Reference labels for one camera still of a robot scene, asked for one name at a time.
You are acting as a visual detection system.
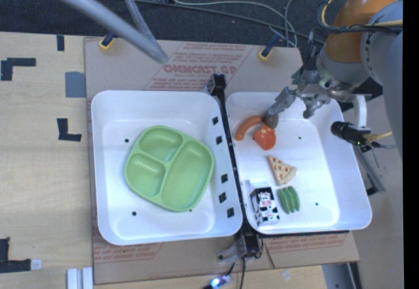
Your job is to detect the black cylinder on white bracket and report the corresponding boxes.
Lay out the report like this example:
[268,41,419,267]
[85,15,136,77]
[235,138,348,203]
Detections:
[329,94,374,147]

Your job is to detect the white plastic tray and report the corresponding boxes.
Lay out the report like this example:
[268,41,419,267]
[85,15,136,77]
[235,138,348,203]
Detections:
[90,90,244,246]
[225,90,373,235]

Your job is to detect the green pea pods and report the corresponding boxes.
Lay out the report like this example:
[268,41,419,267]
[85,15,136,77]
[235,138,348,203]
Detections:
[277,185,301,215]

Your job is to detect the pizza slice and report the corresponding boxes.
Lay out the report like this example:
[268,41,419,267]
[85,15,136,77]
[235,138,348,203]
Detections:
[266,155,298,186]

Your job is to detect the green divided plate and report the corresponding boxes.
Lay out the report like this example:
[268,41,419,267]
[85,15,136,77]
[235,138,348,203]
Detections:
[123,125,215,213]

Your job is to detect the brown cardboard board red print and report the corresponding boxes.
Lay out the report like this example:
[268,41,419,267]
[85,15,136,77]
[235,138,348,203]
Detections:
[83,37,361,285]

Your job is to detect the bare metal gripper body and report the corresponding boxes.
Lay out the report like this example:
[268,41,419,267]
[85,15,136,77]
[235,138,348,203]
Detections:
[293,67,359,102]

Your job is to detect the orange sausage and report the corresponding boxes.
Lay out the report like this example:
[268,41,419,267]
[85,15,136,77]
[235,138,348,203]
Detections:
[234,115,263,142]

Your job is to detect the cow print milk carton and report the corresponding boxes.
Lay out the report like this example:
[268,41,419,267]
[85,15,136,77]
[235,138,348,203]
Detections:
[249,186,281,227]

